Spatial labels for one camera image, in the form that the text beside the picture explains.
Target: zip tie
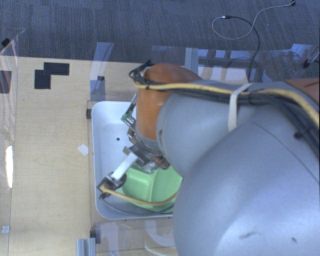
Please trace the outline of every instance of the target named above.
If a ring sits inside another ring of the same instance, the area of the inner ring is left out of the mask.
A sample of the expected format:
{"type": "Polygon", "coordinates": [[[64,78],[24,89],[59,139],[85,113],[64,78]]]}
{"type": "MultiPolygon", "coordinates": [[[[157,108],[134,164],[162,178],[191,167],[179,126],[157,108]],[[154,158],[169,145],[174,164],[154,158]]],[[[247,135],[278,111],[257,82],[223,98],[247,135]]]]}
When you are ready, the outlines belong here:
{"type": "Polygon", "coordinates": [[[231,132],[233,129],[237,127],[237,115],[238,115],[238,105],[237,105],[237,100],[238,100],[238,95],[245,90],[247,90],[252,83],[245,83],[233,93],[230,95],[230,100],[229,100],[229,116],[228,116],[228,130],[231,132]]]}

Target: green bowl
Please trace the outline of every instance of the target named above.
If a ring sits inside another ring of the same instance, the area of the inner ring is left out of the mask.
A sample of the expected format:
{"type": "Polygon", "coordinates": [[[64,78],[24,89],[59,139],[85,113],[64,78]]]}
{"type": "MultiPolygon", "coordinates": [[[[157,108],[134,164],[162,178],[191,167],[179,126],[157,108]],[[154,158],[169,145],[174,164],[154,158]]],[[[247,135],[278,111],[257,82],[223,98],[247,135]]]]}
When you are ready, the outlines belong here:
{"type": "MultiPolygon", "coordinates": [[[[132,198],[147,201],[160,202],[168,199],[176,193],[180,187],[182,177],[170,166],[168,169],[158,168],[152,173],[142,171],[134,164],[126,172],[126,182],[120,188],[120,191],[132,198]]],[[[175,202],[175,198],[161,206],[151,206],[136,202],[132,204],[148,209],[153,212],[159,212],[168,208],[175,202]]]]}

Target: gray carpet floor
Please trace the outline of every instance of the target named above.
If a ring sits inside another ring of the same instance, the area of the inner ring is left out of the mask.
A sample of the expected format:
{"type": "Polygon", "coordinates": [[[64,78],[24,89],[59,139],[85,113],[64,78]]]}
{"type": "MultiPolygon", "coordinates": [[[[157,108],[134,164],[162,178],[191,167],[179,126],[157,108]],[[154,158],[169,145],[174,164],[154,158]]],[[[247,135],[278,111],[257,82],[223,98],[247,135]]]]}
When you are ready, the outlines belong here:
{"type": "MultiPolygon", "coordinates": [[[[261,9],[288,3],[290,0],[2,0],[0,24],[26,29],[19,38],[20,56],[92,60],[97,42],[110,42],[114,43],[111,61],[140,63],[150,58],[152,46],[254,51],[258,43],[254,32],[244,39],[225,40],[212,31],[213,19],[232,15],[253,22],[261,9]]],[[[219,20],[215,26],[229,37],[250,29],[237,19],[219,20]]],[[[264,11],[255,28],[262,50],[319,45],[320,2],[296,0],[295,6],[264,11]]],[[[319,75],[319,66],[312,65],[309,73],[319,75]]]]}

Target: yellow cable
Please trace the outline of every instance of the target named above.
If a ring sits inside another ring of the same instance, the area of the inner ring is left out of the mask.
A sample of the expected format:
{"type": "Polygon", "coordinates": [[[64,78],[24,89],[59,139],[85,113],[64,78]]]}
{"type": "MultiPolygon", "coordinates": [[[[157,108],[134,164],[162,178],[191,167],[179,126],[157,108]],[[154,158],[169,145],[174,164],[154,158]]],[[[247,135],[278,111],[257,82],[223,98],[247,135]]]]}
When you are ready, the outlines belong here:
{"type": "Polygon", "coordinates": [[[119,192],[116,192],[114,190],[108,189],[106,187],[104,187],[103,185],[99,187],[99,189],[103,192],[103,193],[108,193],[111,195],[114,195],[116,197],[128,200],[128,201],[132,201],[138,204],[142,204],[142,205],[147,205],[147,206],[163,206],[167,203],[169,203],[172,199],[174,199],[177,196],[177,193],[174,193],[172,196],[170,196],[168,199],[164,200],[164,201],[160,201],[160,202],[148,202],[148,201],[143,201],[143,200],[139,200],[136,198],[133,198],[131,196],[125,195],[125,194],[121,194],[119,192]]]}
{"type": "MultiPolygon", "coordinates": [[[[141,85],[133,81],[134,86],[139,89],[145,89],[148,87],[147,85],[141,85]]],[[[174,90],[174,89],[188,89],[188,90],[198,90],[198,91],[207,91],[213,93],[220,93],[230,95],[233,93],[232,90],[218,88],[209,85],[202,85],[202,84],[195,84],[195,83],[168,83],[168,84],[161,84],[161,85],[150,85],[148,87],[151,90],[174,90]]],[[[319,112],[302,96],[297,94],[291,90],[284,90],[284,89],[265,89],[259,90],[255,92],[256,94],[268,94],[268,95],[276,95],[276,96],[283,96],[295,101],[299,104],[302,109],[307,113],[307,115],[312,119],[312,121],[316,124],[317,128],[319,129],[319,112]]],[[[241,95],[248,95],[249,92],[242,92],[241,95]]]]}

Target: transparent acrylic sheet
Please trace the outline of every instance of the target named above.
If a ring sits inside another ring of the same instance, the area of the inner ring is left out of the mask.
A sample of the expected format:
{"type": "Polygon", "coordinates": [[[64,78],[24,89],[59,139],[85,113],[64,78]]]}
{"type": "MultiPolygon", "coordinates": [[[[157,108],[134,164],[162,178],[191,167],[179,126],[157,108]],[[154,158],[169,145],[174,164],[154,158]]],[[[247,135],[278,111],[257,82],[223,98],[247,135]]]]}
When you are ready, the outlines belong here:
{"type": "Polygon", "coordinates": [[[24,29],[0,28],[0,255],[9,249],[18,91],[18,36],[24,29]]]}
{"type": "MultiPolygon", "coordinates": [[[[128,73],[140,63],[120,62],[117,57],[119,48],[113,43],[97,44],[90,74],[92,101],[128,102],[136,92],[128,73]]],[[[150,59],[155,64],[177,64],[192,70],[203,79],[228,84],[300,78],[319,55],[318,46],[300,44],[294,44],[290,49],[259,52],[158,45],[152,45],[145,51],[148,55],[146,60],[150,59]]],[[[119,202],[112,196],[106,200],[111,205],[117,202],[114,206],[119,207],[119,202]]],[[[96,245],[98,253],[109,252],[111,256],[135,253],[178,255],[174,248],[171,218],[107,220],[93,207],[94,203],[91,204],[91,231],[99,242],[96,245]]]]}

